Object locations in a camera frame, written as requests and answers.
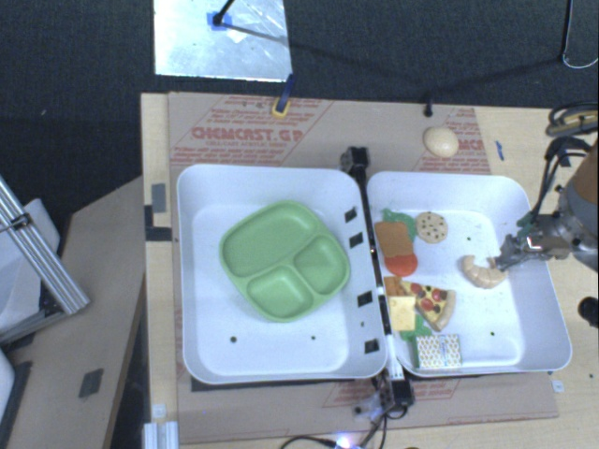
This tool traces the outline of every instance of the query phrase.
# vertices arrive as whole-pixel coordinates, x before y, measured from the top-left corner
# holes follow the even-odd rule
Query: white tray
[[[178,180],[183,290],[183,359],[208,384],[368,378],[387,361],[355,182],[341,171],[198,165]],[[346,251],[347,285],[291,323],[260,315],[221,267],[219,242],[235,223],[290,199],[310,208]],[[345,221],[354,210],[356,217]],[[350,238],[363,242],[350,247]],[[370,293],[372,302],[358,305]]]
[[[413,347],[399,337],[395,348],[402,365],[418,376],[460,376],[497,372],[561,369],[572,346],[547,263],[529,261],[509,269],[493,289],[473,286],[460,270],[460,259],[476,255],[478,265],[499,254],[505,235],[518,231],[516,220],[529,209],[524,190],[500,176],[381,172],[368,184],[373,222],[385,208],[418,216],[442,214],[446,240],[414,242],[416,272],[404,278],[457,293],[455,312],[444,334],[458,334],[460,369],[419,369]],[[390,275],[382,266],[385,275]]]

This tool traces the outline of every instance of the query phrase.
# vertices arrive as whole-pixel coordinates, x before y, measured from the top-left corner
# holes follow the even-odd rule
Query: beige ball
[[[424,146],[439,158],[451,158],[458,152],[460,141],[449,128],[435,126],[424,132]]]

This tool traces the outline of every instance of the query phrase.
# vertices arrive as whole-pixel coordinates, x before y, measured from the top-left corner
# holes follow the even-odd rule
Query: robotic hand
[[[494,258],[498,269],[529,259],[564,259],[572,254],[597,271],[597,141],[590,147],[575,135],[597,130],[597,104],[574,104],[549,114],[547,134],[554,137],[545,154],[546,166],[539,199],[533,209],[518,221],[516,236],[505,237],[501,254]],[[543,199],[552,185],[558,167],[570,166],[570,158],[583,156],[576,174],[558,186],[558,207],[551,214],[539,214]],[[578,311],[597,327],[597,298],[584,299]]]

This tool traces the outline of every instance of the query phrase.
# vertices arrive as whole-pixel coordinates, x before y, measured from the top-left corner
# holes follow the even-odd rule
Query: pizza slice
[[[399,280],[406,295],[416,296],[416,308],[435,331],[441,331],[456,307],[456,292],[429,284]]]

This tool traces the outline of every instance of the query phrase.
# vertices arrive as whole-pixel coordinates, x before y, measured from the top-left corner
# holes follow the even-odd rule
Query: green plate
[[[230,280],[272,321],[315,310],[349,279],[349,260],[337,239],[295,201],[274,203],[235,224],[219,253]]]

